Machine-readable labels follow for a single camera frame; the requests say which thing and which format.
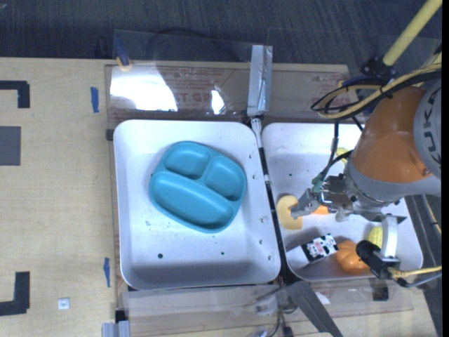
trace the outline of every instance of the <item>black square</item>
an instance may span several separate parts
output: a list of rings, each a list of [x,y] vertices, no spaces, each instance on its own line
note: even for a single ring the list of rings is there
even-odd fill
[[[20,126],[0,126],[0,166],[20,166]]]

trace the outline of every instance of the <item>light wood surface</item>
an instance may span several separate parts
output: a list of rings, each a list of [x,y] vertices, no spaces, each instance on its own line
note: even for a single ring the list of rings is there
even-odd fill
[[[105,99],[106,60],[0,58],[1,80],[26,80],[31,108],[0,91],[0,126],[22,127],[20,166],[0,166],[0,301],[11,300],[15,272],[30,271],[25,315],[0,317],[0,336],[101,336],[117,303]],[[93,113],[90,87],[99,91]],[[111,286],[103,263],[109,258]],[[410,292],[402,312],[335,318],[344,336],[436,336],[426,301]],[[59,310],[58,299],[70,298]],[[308,321],[296,336],[317,333]],[[253,329],[179,337],[247,336]]]

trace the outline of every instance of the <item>blue tape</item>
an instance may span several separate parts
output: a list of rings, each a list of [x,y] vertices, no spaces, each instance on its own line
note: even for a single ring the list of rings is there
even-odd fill
[[[99,112],[98,89],[96,87],[91,87],[91,102],[92,102],[93,112],[94,113]]]
[[[111,267],[109,266],[108,257],[105,257],[105,263],[103,264],[103,270],[105,271],[106,284],[108,287],[110,287],[111,286],[111,277],[110,277]]]

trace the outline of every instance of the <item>yellow tube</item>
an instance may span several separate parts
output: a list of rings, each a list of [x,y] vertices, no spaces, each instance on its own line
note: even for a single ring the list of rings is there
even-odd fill
[[[406,29],[395,41],[393,46],[384,55],[382,62],[386,66],[393,66],[413,39],[420,33],[422,28],[429,22],[431,17],[443,4],[443,0],[427,0],[415,17],[410,21]]]

